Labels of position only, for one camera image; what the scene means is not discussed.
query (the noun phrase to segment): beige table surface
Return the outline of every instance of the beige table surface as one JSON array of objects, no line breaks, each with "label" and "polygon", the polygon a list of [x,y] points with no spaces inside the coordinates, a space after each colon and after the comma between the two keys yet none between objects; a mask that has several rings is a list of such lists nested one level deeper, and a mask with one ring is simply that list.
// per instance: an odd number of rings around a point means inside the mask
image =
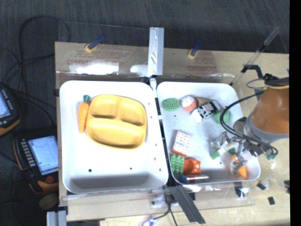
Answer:
[{"label": "beige table surface", "polygon": [[[233,75],[237,75],[254,53],[249,52],[224,52],[211,51],[217,68],[222,67],[223,71],[229,71]],[[60,44],[55,46],[56,63],[64,56],[64,50],[60,48]],[[287,77],[287,69],[289,69],[289,54],[272,54],[262,53],[254,63],[259,65],[263,74],[270,73],[279,78]],[[239,85],[244,96],[254,93],[254,91],[245,86],[245,84],[257,78],[255,71],[248,71],[239,80]],[[64,79],[57,77],[56,88],[59,89]],[[250,111],[256,105],[256,98],[247,101],[248,110],[243,111],[244,116],[248,116]],[[60,121],[59,98],[57,99],[57,121]],[[60,141],[60,124],[58,123],[58,144],[61,151]],[[270,161],[267,161],[262,155],[260,158],[261,168],[264,168],[263,177],[268,177],[271,182],[266,190],[254,186],[251,188],[251,198],[254,205],[244,207],[227,207],[227,198],[225,202],[217,205],[223,205],[222,208],[215,208],[214,205],[209,206],[210,209],[200,210],[201,215],[206,221],[207,226],[270,226],[270,225],[290,225],[290,194],[286,192],[283,185],[284,180],[290,178],[289,163],[289,139],[281,139],[273,146],[279,150],[279,155]],[[66,188],[62,183],[62,168],[60,154],[60,197],[66,195]],[[152,209],[148,194],[140,192],[132,195],[110,196],[105,195],[101,198],[98,196],[91,198],[83,198],[80,202],[68,201],[67,221],[96,220],[102,226],[126,226],[126,225],[142,225],[150,215],[159,216],[165,212],[166,208]],[[275,204],[270,205],[268,198],[273,197]],[[197,225],[190,223],[178,205],[172,207],[174,217],[177,224],[180,225]],[[158,226],[174,225],[172,215],[160,218]]]}]

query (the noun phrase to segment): black device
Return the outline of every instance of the black device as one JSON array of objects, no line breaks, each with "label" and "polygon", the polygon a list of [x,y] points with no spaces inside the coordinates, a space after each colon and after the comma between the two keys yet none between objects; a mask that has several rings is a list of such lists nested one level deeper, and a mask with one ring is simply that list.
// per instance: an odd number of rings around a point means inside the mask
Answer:
[{"label": "black device", "polygon": [[0,136],[9,132],[21,120],[19,105],[5,86],[0,84]]},{"label": "black device", "polygon": [[16,136],[14,152],[24,179],[35,194],[58,190],[58,147],[55,128]]}]

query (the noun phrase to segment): yellow plate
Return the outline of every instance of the yellow plate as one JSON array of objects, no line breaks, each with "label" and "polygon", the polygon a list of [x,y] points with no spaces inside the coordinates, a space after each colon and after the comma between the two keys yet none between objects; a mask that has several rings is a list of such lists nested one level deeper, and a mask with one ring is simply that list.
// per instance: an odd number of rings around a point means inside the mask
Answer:
[{"label": "yellow plate", "polygon": [[146,129],[146,111],[140,102],[116,95],[99,95],[92,100],[86,125],[92,140],[118,148],[137,148],[145,141]]}]

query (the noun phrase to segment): orange toy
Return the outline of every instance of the orange toy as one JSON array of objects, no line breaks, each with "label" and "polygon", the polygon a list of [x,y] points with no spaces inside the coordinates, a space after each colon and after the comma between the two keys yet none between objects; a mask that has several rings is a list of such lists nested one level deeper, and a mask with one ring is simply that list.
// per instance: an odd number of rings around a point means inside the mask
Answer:
[{"label": "orange toy", "polygon": [[83,133],[85,130],[87,116],[88,116],[89,107],[90,107],[88,104],[90,96],[84,95],[83,99],[84,99],[84,101],[79,105],[79,110],[78,110],[78,124],[79,124],[79,132],[80,133]]},{"label": "orange toy", "polygon": [[183,172],[184,175],[201,174],[201,162],[193,158],[185,159]]},{"label": "orange toy", "polygon": [[[230,161],[233,160],[235,157],[237,157],[237,155],[236,155],[236,154],[233,154],[233,155],[231,156]],[[242,167],[240,167],[240,169],[238,169],[238,173],[239,173],[244,179],[247,179],[247,174],[246,174],[246,167],[245,167],[245,165],[243,165]]]}]

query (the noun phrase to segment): orange carrot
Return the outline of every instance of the orange carrot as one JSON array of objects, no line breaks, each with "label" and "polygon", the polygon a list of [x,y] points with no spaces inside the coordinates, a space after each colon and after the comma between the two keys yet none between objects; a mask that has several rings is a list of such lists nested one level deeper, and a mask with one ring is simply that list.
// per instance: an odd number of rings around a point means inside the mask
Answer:
[{"label": "orange carrot", "polygon": [[89,104],[88,101],[90,96],[84,95],[84,101],[79,105],[78,110],[78,124],[79,124],[79,132],[83,133],[86,127],[88,111],[89,111]]},{"label": "orange carrot", "polygon": [[[236,155],[236,154],[233,154],[233,155],[231,156],[231,160],[233,160],[235,157],[237,157],[237,155]],[[245,165],[243,165],[240,169],[238,169],[238,173],[239,173],[244,179],[247,178],[246,167],[245,167]]]}]

